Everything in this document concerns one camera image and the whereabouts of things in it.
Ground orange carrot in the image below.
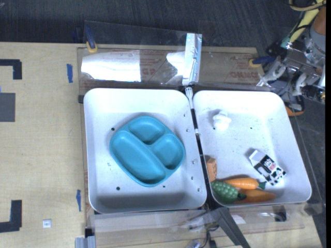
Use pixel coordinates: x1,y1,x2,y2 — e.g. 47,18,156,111
223,177,267,191
234,189,277,205

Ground blue divided plate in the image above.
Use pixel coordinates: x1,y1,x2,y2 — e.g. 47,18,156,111
109,115,186,188

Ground brown toy bread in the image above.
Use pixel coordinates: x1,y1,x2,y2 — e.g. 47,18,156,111
205,156,218,183

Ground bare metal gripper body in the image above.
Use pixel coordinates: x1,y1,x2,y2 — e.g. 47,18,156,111
283,39,326,75

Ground black cylinder on white bracket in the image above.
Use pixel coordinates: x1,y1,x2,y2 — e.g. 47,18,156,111
294,72,326,104

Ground white crumpled lump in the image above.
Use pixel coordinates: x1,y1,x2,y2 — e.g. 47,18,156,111
212,110,232,132

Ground green grapes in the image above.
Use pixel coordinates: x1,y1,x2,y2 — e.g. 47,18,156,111
210,181,240,205

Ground black and white milk carton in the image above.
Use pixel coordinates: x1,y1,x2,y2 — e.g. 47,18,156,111
248,149,287,187

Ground white plastic tray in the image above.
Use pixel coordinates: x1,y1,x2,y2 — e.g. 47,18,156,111
192,89,312,208
83,87,208,214

